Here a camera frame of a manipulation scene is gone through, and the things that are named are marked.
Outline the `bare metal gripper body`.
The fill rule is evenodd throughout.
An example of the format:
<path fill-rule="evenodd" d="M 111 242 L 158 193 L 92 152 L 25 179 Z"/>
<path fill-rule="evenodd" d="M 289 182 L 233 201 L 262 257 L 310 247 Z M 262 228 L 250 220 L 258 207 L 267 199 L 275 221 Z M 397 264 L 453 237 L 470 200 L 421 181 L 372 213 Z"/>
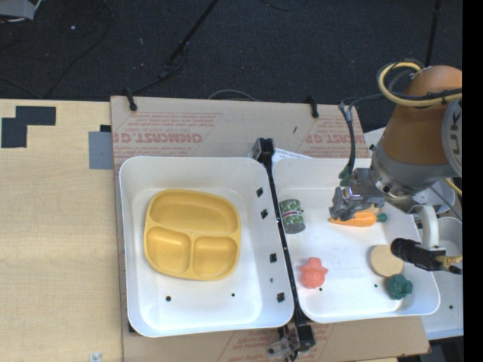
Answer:
<path fill-rule="evenodd" d="M 352 172 L 351 196 L 360 205 L 390 204 L 403 213 L 410 213 L 417 204 L 414 196 L 419 192 L 419 188 L 406 186 L 378 168 L 356 168 Z"/>

